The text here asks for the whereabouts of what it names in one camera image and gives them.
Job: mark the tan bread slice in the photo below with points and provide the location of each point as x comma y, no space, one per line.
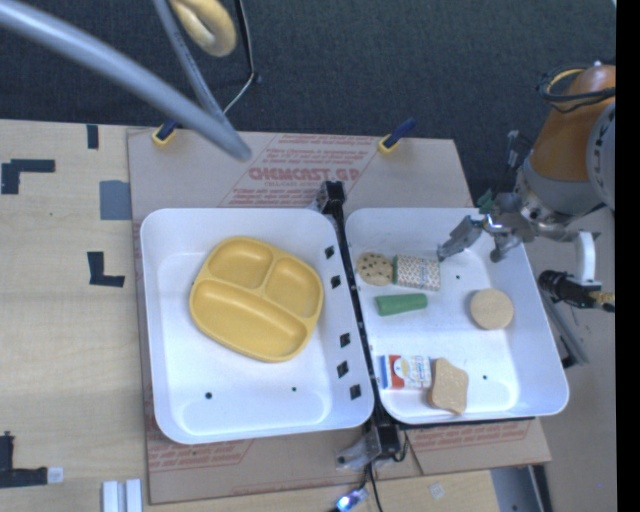
448,387

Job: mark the round tan biscuit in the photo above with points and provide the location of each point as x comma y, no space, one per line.
491,309

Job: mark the chocolate chip biscuit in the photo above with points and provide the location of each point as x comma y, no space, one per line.
372,270

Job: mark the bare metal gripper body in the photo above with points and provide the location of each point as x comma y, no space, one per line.
530,215

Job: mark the white red and blue carton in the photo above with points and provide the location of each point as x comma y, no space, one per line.
405,372

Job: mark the patterned white can green lid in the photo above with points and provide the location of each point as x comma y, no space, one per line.
417,272

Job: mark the white plastic tray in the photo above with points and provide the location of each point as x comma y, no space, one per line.
450,340
250,400

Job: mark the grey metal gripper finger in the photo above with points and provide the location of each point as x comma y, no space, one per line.
460,237
505,245

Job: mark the brown cardboard board red print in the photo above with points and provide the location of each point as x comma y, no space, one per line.
300,170

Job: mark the thin black rod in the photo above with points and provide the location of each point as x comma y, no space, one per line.
358,300

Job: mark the black cylinder on white bracket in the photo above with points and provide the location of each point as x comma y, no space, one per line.
570,287

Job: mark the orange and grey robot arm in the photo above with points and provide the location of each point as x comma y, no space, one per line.
565,145

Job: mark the yellow divided plate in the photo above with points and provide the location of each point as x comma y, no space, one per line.
250,305

